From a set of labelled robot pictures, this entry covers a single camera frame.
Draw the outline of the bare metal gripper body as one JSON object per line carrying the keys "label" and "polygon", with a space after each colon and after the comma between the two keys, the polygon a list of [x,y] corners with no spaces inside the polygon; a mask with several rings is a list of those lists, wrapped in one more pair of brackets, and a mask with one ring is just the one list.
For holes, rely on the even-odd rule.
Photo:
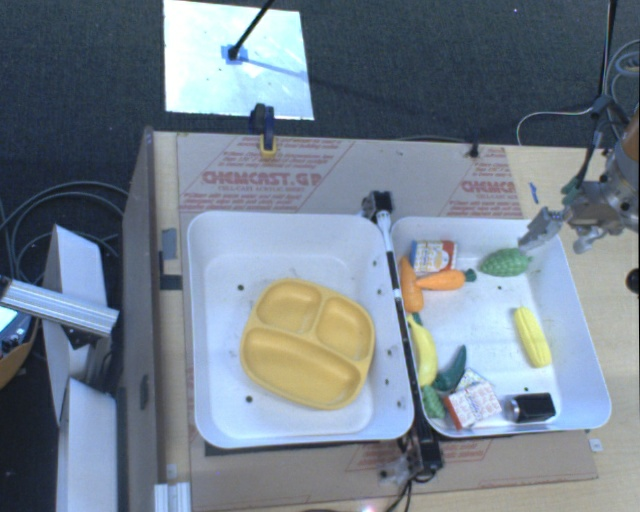
{"label": "bare metal gripper body", "polygon": [[584,181],[568,201],[565,221],[576,230],[638,233],[638,180],[637,162],[612,158],[598,181]]}

